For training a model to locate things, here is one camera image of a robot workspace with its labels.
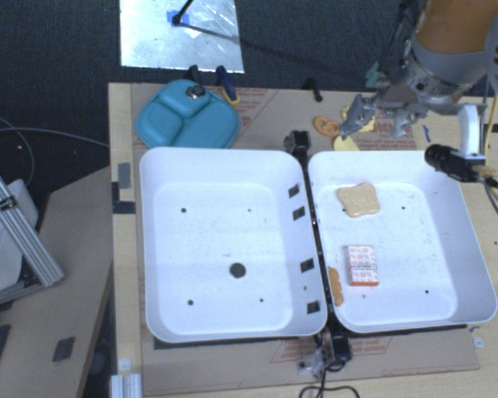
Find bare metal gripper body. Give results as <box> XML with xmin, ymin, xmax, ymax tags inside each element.
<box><xmin>371</xmin><ymin>61</ymin><xmax>468</xmax><ymax>118</ymax></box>

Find yellow toy food piece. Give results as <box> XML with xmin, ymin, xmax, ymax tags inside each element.
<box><xmin>332</xmin><ymin>104</ymin><xmax>377</xmax><ymax>153</ymax></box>

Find orange pretzel biscuit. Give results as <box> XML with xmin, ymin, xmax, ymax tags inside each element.
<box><xmin>312</xmin><ymin>115</ymin><xmax>342</xmax><ymax>138</ymax></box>

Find tan toast bread slice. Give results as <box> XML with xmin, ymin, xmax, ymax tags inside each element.
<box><xmin>336</xmin><ymin>182</ymin><xmax>381</xmax><ymax>219</ymax></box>

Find white plastic tray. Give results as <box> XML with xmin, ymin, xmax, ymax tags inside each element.
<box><xmin>138</xmin><ymin>146</ymin><xmax>330</xmax><ymax>344</ymax></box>
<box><xmin>306</xmin><ymin>150</ymin><xmax>498</xmax><ymax>335</ymax></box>

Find thin black rod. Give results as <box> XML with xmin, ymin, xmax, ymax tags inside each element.
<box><xmin>297</xmin><ymin>147</ymin><xmax>338</xmax><ymax>342</ymax></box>

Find red and white carton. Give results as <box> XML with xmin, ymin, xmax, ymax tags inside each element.
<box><xmin>347</xmin><ymin>244</ymin><xmax>380</xmax><ymax>288</ymax></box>

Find blue divided plate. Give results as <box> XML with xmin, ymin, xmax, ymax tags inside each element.
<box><xmin>134</xmin><ymin>78</ymin><xmax>242</xmax><ymax>150</ymax></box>

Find orange-brown toy sausage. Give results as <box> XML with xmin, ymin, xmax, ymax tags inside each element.
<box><xmin>327</xmin><ymin>266</ymin><xmax>346</xmax><ymax>308</ymax></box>

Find brown cardboard board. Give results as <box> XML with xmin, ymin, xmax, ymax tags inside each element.
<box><xmin>129</xmin><ymin>82</ymin><xmax>481</xmax><ymax>398</ymax></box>

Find black cylinder on white bracket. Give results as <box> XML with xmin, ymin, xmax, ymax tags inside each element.
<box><xmin>423</xmin><ymin>103</ymin><xmax>489</xmax><ymax>183</ymax></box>

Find black block with wires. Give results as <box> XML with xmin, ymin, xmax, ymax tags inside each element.
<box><xmin>314</xmin><ymin>332</ymin><xmax>354</xmax><ymax>373</ymax></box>
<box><xmin>283</xmin><ymin>129</ymin><xmax>313</xmax><ymax>156</ymax></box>

